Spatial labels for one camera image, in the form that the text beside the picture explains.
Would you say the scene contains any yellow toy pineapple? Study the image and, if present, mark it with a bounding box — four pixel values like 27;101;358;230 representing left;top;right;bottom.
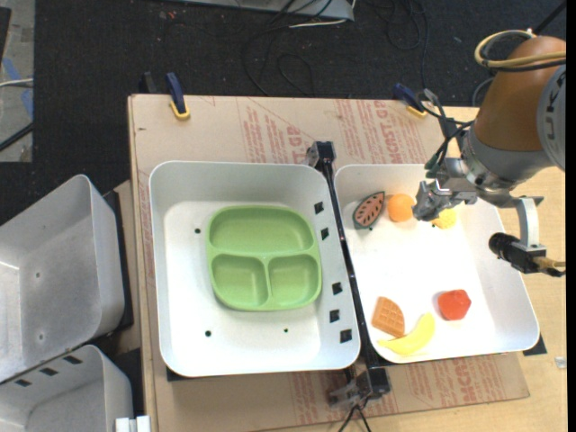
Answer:
430;207;458;230

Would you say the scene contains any white plastic tray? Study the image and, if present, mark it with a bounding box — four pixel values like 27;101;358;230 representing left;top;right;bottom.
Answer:
148;159;363;379
0;173;127;384
333;163;541;365
0;344;136;432

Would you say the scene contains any thin black rod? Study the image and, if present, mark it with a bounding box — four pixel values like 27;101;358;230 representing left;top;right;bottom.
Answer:
319;159;375;374

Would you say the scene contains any brown cardboard board red print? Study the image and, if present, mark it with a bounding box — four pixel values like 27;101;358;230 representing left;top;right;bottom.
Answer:
127;93;531;432

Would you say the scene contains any black cylinder on white bracket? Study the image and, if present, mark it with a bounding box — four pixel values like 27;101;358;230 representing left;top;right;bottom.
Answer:
488;195;548;275

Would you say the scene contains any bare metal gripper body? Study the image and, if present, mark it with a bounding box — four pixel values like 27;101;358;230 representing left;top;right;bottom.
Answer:
424;157;492;207

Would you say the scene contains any yellow banana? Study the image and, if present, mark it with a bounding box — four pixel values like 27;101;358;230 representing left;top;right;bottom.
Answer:
376;311;437;357

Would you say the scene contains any brown toy waffle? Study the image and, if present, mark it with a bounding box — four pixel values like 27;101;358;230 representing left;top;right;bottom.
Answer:
371;295;407;338

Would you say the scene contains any toy watermelon slice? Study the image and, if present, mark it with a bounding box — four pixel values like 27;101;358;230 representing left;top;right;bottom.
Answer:
352;190;387;230

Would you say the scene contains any black block with thin wires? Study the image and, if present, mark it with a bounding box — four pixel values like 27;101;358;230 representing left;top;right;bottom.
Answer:
327;365;392;410
306;140;338;170

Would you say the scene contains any orange toy fruit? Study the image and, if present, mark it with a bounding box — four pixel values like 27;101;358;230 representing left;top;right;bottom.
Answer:
386;193;417;223

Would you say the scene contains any red toy strawberry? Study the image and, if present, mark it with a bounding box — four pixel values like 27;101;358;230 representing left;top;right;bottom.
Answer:
436;288;473;322

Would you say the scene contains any green divided plate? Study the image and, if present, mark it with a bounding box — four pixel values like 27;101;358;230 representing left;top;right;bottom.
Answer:
205;203;324;312

